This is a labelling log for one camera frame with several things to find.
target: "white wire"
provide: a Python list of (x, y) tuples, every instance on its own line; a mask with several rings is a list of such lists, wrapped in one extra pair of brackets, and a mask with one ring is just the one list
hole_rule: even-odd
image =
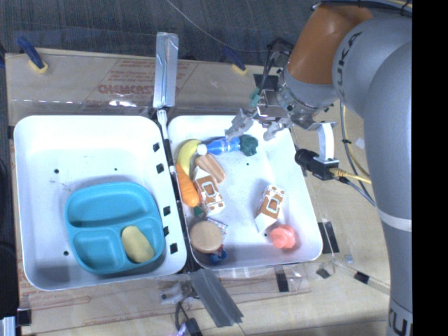
[(232, 50), (239, 51), (241, 53), (266, 53), (267, 50), (258, 50), (258, 51), (246, 51), (246, 50), (240, 50), (238, 48), (234, 48), (228, 44), (226, 44), (224, 41), (220, 40), (219, 38), (216, 38), (215, 36), (211, 35), (209, 32), (205, 31), (203, 28), (201, 28), (196, 22), (192, 21), (180, 8), (178, 8), (176, 5), (174, 5), (171, 0), (165, 0), (169, 5), (172, 6), (174, 10), (176, 10), (179, 14), (183, 16), (191, 25), (196, 27), (198, 30), (206, 34), (210, 39), (213, 39), (214, 41), (227, 46), (228, 48), (231, 48)]

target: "blue divided dish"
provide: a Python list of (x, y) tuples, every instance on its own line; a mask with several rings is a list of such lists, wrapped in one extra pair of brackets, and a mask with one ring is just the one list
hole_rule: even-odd
[[(163, 225), (153, 196), (133, 182), (103, 183), (77, 190), (65, 205), (65, 223), (78, 263), (94, 274), (115, 274), (156, 261), (165, 248)], [(137, 226), (155, 255), (133, 262), (125, 252), (121, 232)]]

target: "beige round lid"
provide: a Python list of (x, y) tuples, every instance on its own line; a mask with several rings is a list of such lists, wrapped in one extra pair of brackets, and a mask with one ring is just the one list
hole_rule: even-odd
[(190, 243), (201, 253), (213, 253), (223, 243), (221, 229), (209, 221), (200, 221), (190, 230)]

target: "plastic bottle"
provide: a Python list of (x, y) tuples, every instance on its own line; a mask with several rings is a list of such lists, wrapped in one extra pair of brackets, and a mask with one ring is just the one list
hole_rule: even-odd
[(269, 235), (276, 248), (289, 249), (295, 245), (295, 232), (289, 225), (279, 225)]
[(197, 147), (197, 153), (199, 155), (205, 155), (207, 153), (220, 155), (223, 153), (229, 153), (233, 151), (239, 151), (240, 140), (239, 137), (232, 138), (229, 142), (223, 138), (215, 139), (209, 144), (200, 144)]

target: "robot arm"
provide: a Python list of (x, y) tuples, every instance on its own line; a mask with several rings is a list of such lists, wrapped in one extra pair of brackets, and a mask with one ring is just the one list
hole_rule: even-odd
[(254, 120), (267, 128), (266, 140), (293, 125), (318, 130), (314, 117), (338, 98), (364, 119), (365, 152), (391, 269), (387, 335), (412, 335), (412, 6), (394, 9), (397, 2), (388, 1), (385, 6), (399, 13), (377, 17), (353, 1), (358, 3), (319, 3), (276, 90), (259, 91), (254, 108), (240, 111), (226, 136), (243, 134)]

